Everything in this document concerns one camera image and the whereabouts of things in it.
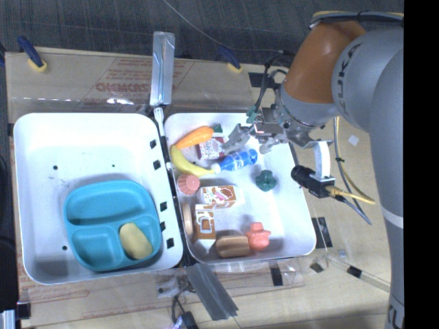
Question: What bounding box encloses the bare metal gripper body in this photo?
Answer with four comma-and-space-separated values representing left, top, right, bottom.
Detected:
248, 106, 311, 149

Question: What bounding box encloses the blue bottle with white cap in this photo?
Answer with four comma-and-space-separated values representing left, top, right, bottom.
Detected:
210, 148, 259, 175

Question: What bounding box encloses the white and red carton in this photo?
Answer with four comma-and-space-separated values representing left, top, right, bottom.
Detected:
195, 136, 228, 161

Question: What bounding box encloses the green broccoli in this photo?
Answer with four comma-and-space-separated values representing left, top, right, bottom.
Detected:
254, 169, 278, 193

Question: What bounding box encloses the orange carrot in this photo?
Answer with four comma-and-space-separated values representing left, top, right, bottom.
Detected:
174, 123, 224, 151

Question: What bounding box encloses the yellow banana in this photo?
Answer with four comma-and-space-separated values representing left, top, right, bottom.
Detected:
169, 144, 216, 178

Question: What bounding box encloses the orange and white carton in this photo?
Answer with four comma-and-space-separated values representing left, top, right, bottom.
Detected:
195, 184, 246, 210

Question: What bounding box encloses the white plastic tray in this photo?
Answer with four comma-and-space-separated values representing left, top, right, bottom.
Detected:
163, 112, 318, 265
12, 112, 185, 285

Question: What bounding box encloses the pink toy figure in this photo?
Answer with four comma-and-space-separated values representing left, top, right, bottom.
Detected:
244, 221, 272, 252

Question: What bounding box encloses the brown and white carton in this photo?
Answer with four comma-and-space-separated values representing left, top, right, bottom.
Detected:
191, 204, 217, 245

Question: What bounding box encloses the beige round biscuit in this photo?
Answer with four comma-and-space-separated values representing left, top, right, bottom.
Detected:
181, 202, 194, 236

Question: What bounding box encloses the brown bread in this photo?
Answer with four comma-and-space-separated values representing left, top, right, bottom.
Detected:
215, 230, 252, 259

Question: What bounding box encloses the brown cardboard board, red print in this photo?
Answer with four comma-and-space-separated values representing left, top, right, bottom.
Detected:
3, 46, 306, 327

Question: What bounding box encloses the yellow oval toy food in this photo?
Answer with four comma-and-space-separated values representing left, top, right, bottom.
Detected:
119, 221, 154, 261

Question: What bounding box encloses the blue divided plate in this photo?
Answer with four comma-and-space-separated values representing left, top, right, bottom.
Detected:
62, 180, 163, 273

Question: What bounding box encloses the black cylinder on white bracket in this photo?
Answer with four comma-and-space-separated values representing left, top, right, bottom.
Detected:
290, 139, 337, 199

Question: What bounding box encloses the black block with thin wires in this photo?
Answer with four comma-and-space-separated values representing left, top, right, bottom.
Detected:
180, 310, 200, 329

